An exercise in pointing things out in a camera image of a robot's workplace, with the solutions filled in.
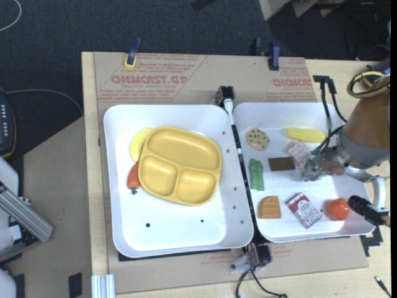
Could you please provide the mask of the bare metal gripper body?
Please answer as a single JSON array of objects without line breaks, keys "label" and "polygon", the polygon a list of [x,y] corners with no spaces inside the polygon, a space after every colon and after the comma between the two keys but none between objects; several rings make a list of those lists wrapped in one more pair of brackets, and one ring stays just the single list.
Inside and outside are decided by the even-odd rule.
[{"label": "bare metal gripper body", "polygon": [[319,164],[319,169],[327,174],[346,174],[351,178],[354,178],[360,182],[367,182],[371,179],[371,175],[368,174],[364,169],[354,168],[350,165],[342,165],[334,160],[326,160]]}]

